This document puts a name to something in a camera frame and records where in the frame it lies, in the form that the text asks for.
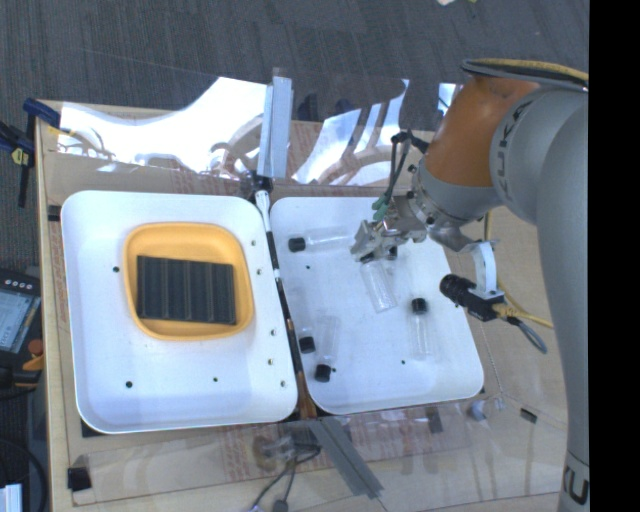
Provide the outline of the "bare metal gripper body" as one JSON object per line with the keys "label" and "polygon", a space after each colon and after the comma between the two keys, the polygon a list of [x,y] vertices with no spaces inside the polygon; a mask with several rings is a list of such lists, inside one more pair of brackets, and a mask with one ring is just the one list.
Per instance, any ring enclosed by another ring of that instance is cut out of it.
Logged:
{"label": "bare metal gripper body", "polygon": [[427,226],[424,216],[415,212],[413,193],[387,197],[381,195],[372,204],[373,234],[370,241],[375,250],[390,250],[409,240],[424,242]]}

